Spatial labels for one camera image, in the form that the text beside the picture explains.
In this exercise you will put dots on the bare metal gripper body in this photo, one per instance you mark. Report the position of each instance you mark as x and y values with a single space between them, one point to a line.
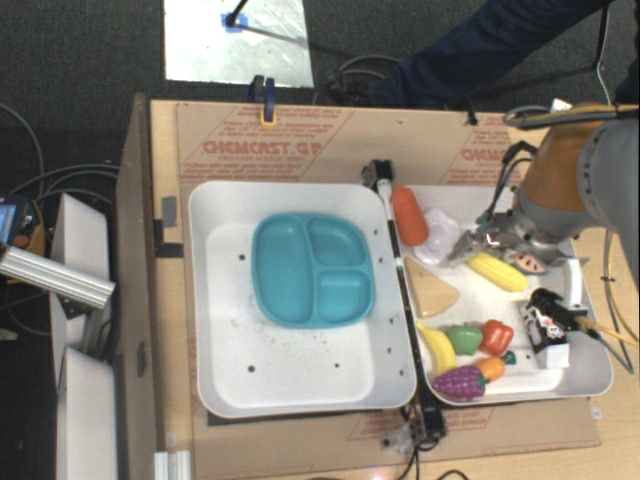
515 235

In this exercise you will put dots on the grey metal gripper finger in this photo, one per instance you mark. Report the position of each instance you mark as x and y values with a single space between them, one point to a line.
462 250
509 255

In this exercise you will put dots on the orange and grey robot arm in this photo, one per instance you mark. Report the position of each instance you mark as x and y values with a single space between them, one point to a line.
560 168

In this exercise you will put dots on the yellow corn cob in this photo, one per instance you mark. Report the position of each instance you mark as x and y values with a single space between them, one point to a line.
500 270

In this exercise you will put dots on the pink watermelon slice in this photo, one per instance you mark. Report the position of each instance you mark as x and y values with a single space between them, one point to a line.
531 264

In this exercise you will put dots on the tan cheese wedge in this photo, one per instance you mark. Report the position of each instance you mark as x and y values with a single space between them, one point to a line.
430 290

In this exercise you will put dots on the white plastic tray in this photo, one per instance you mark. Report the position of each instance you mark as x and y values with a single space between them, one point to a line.
300 363
492 305

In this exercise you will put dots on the thin black and white rod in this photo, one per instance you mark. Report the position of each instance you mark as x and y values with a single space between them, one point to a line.
397 248

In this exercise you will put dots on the red bell pepper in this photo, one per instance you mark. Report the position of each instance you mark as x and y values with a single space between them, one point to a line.
496 337

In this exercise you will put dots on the black and white carton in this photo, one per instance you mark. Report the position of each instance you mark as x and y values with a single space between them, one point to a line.
542 333

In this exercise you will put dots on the green bell pepper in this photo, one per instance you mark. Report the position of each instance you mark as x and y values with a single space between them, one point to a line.
465 339

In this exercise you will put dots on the yellow banana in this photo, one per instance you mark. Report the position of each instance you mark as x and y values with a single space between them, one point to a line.
442 350

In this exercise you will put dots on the orange carrot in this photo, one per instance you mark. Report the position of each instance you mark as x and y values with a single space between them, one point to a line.
492 367

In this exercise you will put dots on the purple grapes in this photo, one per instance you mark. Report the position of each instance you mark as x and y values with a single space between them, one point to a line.
457 383

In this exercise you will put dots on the brown cardboard board, red print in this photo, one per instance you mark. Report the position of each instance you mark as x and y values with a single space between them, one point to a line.
350 143

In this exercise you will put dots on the blue divided plate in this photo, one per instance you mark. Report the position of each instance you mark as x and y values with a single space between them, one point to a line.
290 268

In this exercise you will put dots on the person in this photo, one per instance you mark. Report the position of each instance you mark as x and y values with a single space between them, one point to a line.
500 33

